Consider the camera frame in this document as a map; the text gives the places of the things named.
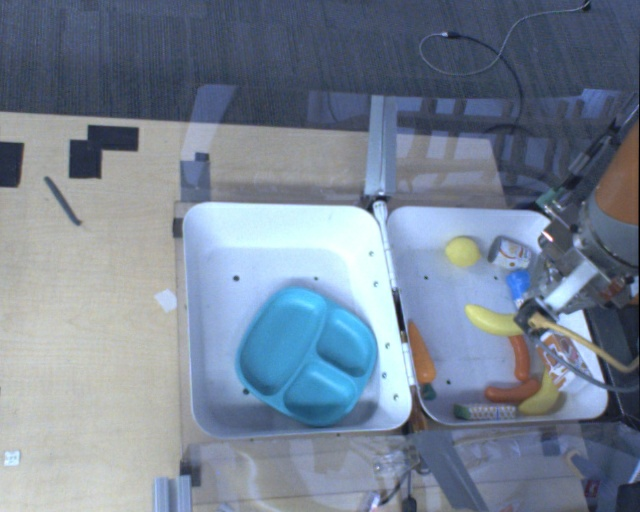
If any white and orange carton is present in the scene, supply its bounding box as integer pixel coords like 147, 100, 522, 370
536, 331, 596, 394

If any yellow lemon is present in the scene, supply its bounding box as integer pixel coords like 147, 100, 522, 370
444, 235, 483, 269

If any dark grey stick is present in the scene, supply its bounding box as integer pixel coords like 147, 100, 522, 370
43, 175, 83, 227

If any silver and white can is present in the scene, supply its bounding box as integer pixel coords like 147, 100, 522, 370
487, 235, 533, 269

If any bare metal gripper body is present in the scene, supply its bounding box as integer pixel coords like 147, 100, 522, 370
537, 222, 639, 308

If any orange carrot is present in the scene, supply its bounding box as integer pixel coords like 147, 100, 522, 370
406, 319, 438, 401

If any blue divided plate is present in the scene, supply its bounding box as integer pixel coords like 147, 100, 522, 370
234, 286, 379, 429

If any white plastic tray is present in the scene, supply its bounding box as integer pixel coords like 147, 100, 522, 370
386, 205, 610, 427
181, 201, 414, 441

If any red sausage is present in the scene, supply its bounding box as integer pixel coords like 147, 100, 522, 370
483, 377, 543, 405
508, 333, 532, 383

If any yellow banana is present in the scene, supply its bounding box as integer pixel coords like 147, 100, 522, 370
464, 303, 526, 337
517, 367, 562, 417

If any blue and white bottle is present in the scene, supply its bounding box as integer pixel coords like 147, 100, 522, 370
505, 269, 533, 308

